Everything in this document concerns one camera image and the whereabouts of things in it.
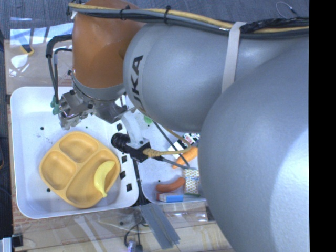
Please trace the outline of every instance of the tape strip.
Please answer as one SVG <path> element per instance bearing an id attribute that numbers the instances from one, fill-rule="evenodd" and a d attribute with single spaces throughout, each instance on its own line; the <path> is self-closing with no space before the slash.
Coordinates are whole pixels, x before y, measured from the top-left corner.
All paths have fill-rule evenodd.
<path id="1" fill-rule="evenodd" d="M 222 93 L 235 81 L 239 39 L 240 39 L 240 27 L 246 23 L 236 22 L 229 32 L 229 39 L 227 44 L 225 66 L 223 72 Z"/>

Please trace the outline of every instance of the carpeted floor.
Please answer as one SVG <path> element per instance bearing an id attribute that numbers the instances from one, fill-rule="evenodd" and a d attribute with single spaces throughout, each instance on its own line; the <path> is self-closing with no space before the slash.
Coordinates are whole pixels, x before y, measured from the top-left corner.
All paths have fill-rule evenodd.
<path id="1" fill-rule="evenodd" d="M 66 15 L 72 0 L 0 0 L 0 30 L 5 38 L 13 28 L 38 28 L 71 22 Z M 187 11 L 228 21 L 253 22 L 267 18 L 309 16 L 309 0 L 126 0 L 139 8 L 166 8 Z M 15 22 L 16 18 L 31 18 Z M 12 208 L 9 196 L 10 169 L 6 111 L 4 54 L 0 52 L 0 147 L 5 164 L 0 170 L 0 239 L 12 235 Z"/>

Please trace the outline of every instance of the carrot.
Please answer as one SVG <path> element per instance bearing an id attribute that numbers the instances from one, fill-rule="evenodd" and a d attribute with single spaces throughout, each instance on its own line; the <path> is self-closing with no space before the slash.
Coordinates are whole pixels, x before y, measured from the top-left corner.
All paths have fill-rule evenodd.
<path id="1" fill-rule="evenodd" d="M 182 187 L 185 184 L 185 179 L 183 177 L 179 177 L 173 183 L 170 184 L 158 184 L 155 189 L 158 192 L 170 192 Z"/>
<path id="2" fill-rule="evenodd" d="M 187 151 L 186 153 L 184 153 L 182 155 L 189 162 L 189 161 L 191 161 L 192 159 L 194 159 L 198 156 L 198 147 L 192 146 L 189 151 Z M 179 165 L 183 165 L 184 161 L 181 157 L 179 157 L 177 159 L 176 163 L 179 164 Z"/>

